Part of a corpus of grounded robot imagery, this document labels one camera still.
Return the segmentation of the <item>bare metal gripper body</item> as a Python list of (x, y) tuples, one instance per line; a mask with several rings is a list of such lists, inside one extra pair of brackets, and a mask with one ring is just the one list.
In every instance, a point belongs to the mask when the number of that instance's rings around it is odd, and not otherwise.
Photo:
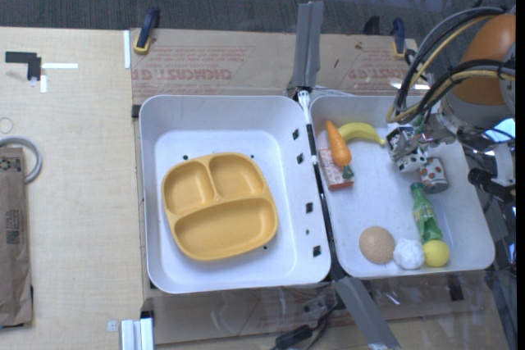
[(453, 120), (443, 110), (427, 111), (422, 115), (422, 122), (416, 129), (429, 148), (440, 144), (452, 144), (456, 140), (456, 128)]

